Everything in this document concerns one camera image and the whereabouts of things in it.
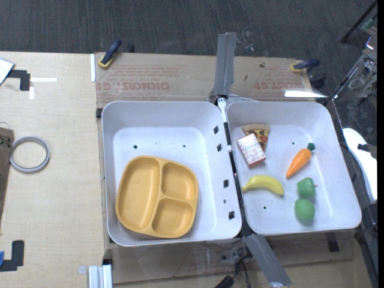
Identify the white plastic tray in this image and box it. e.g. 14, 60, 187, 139
101, 100, 243, 248
225, 101, 363, 237

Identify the brown cardboard board red print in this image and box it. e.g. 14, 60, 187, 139
94, 52, 356, 284

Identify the white and orange carton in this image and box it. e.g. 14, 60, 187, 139
236, 133, 267, 169

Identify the toy pizza slice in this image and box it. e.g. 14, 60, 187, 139
241, 123, 271, 153

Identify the yellow divided plate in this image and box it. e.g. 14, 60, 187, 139
115, 155, 200, 239

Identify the yellow banana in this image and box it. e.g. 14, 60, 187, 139
241, 175, 285, 197

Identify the orange toy carrot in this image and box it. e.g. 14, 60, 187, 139
285, 142, 316, 179

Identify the green toy pepper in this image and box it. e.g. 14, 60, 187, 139
296, 177, 318, 199

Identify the green toy apple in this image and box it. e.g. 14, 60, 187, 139
293, 198, 316, 222

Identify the grey tape roll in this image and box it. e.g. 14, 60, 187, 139
9, 136, 51, 174

